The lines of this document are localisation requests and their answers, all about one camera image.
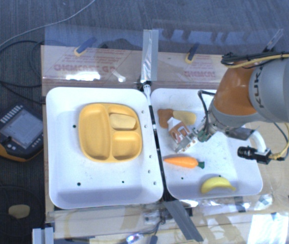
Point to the yellow divided plate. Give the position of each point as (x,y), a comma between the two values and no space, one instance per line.
(94,133)

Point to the tan toy bread slice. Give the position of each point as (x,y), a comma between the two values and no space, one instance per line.
(186,117)
(122,121)

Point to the white and brown carton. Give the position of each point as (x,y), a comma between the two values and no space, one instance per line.
(178,131)

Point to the brown toy biscuit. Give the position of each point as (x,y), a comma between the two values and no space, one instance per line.
(164,117)

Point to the pale yellow toy bread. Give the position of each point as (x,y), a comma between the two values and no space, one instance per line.
(19,211)

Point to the brown cardboard board red print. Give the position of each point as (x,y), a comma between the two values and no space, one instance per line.
(174,67)

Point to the black cylinder on white bracket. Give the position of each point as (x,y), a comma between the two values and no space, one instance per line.
(251,153)

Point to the thin black and white rod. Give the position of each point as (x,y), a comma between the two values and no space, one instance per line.
(157,138)

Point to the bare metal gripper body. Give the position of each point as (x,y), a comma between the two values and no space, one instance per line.
(211,129)

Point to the yellow banana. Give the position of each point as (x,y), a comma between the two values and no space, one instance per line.
(215,183)

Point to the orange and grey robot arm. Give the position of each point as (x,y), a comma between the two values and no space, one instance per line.
(235,90)

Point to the white plastic tray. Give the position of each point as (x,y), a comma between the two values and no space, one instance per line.
(223,161)
(63,161)

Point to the orange toy carrot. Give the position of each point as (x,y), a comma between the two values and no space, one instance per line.
(181,161)

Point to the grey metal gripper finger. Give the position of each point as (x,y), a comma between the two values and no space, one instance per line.
(193,134)
(182,147)

